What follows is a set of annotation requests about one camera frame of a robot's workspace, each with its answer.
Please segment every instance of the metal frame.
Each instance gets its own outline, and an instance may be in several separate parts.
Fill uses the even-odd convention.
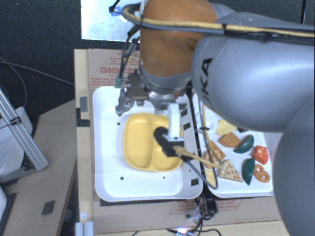
[[[5,96],[2,89],[0,89],[0,115],[3,118],[4,122],[6,123],[5,126],[8,126],[10,128],[12,134],[23,148],[25,154],[31,161],[34,168],[37,171],[40,171],[43,168],[47,167],[49,165],[49,162],[35,144],[32,136],[27,132],[26,128],[24,127],[23,123],[20,120],[20,117],[17,116],[14,108],[12,107],[11,103]],[[28,173],[29,173],[28,171],[24,172],[19,171],[18,174],[16,172],[13,172],[1,178],[0,181],[2,182],[4,181],[4,179],[13,179],[16,177],[21,177]]]

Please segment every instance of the yellow plate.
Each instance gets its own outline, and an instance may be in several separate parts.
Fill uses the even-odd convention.
[[[161,126],[168,128],[166,116],[138,113],[128,118],[124,131],[124,156],[130,166],[143,171],[166,172],[182,164],[179,157],[167,157],[155,141],[153,132]]]

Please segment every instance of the teal connector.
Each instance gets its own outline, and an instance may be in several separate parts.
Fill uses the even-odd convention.
[[[115,88],[119,89],[122,85],[122,78],[119,78],[119,76],[116,77],[116,82],[115,82]]]

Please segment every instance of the dark floor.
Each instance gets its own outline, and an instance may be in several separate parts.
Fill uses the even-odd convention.
[[[248,11],[299,22],[302,0],[209,0],[236,11]],[[315,0],[308,0],[306,23],[314,25]],[[73,82],[75,48],[121,48],[122,43],[87,41],[80,34],[80,0],[0,0],[0,57]],[[31,121],[74,99],[74,88],[18,69],[28,91]],[[0,85],[14,107],[25,95],[16,74],[0,64]]]

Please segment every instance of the toy pretzel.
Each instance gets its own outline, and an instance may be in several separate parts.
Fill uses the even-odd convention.
[[[255,178],[263,183],[267,183],[270,180],[269,174],[265,171],[264,167],[260,164],[256,164],[254,167],[254,176]]]

